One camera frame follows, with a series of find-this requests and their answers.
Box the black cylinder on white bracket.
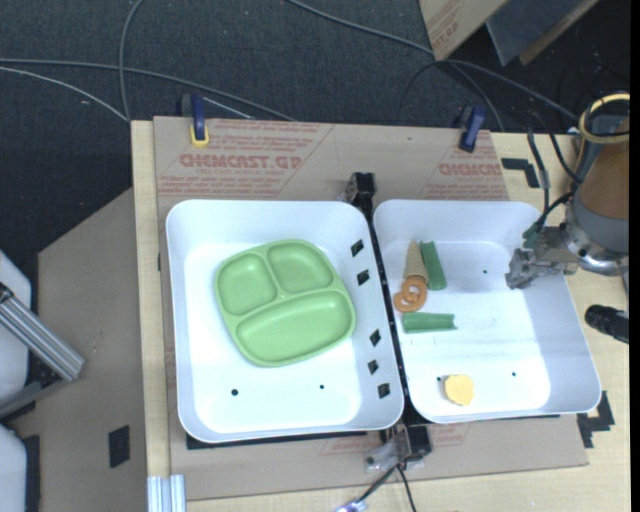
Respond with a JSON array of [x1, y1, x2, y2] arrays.
[[584, 303, 631, 347]]

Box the green divided plate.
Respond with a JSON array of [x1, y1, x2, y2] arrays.
[[213, 238, 358, 370]]

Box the white plastic tray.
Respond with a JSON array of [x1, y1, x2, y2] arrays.
[[372, 198, 603, 426], [164, 198, 406, 445]]

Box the thin black rod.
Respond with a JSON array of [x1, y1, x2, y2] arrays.
[[364, 197, 414, 430]]

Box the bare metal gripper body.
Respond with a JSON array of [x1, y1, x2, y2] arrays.
[[529, 225, 627, 278]]

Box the tan ice cream cone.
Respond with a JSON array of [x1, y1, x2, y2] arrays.
[[402, 240, 428, 280]]

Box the brown cardboard board red print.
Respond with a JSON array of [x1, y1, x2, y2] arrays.
[[151, 115, 592, 502]]

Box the yellow bitten biscuit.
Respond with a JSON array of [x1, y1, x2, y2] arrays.
[[438, 372, 476, 407]]

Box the green celery stick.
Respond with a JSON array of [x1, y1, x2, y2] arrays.
[[401, 311, 459, 335], [418, 239, 448, 292]]

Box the orange pretzel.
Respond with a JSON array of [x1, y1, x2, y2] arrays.
[[392, 275, 429, 314]]

